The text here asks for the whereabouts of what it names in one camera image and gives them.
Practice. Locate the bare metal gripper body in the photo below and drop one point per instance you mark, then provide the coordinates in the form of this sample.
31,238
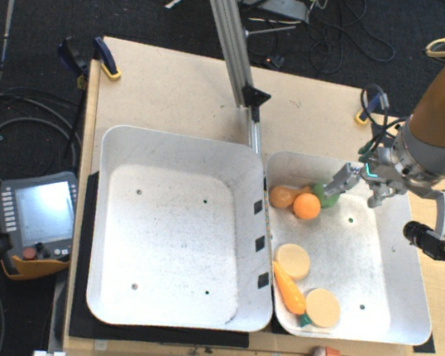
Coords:
391,168

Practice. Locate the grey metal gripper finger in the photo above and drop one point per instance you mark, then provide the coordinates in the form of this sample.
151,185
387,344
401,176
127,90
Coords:
379,195
342,180

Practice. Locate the green toy pear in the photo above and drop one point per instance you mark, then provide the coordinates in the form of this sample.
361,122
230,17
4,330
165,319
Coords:
327,201

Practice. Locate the orange toy orange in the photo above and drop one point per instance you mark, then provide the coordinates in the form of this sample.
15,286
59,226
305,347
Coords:
307,206

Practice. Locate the yellow-orange toy pear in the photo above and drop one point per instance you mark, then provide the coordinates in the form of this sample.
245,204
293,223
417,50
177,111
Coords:
281,197

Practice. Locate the white plastic tray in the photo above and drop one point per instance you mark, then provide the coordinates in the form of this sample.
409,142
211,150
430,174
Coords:
175,241
360,262

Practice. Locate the beige round biscuit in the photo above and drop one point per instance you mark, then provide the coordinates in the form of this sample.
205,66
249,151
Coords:
293,260
322,308

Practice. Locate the black block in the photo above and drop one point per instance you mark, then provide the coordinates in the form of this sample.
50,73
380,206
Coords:
256,95

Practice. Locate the orange toy carrot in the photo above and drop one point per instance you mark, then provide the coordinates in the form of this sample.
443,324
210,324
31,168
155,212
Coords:
290,290

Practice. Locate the pale wood board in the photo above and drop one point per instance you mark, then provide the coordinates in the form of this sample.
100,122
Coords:
177,94

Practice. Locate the black cylinder on white bracket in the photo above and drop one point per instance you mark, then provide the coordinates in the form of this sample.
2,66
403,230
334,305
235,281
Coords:
430,239

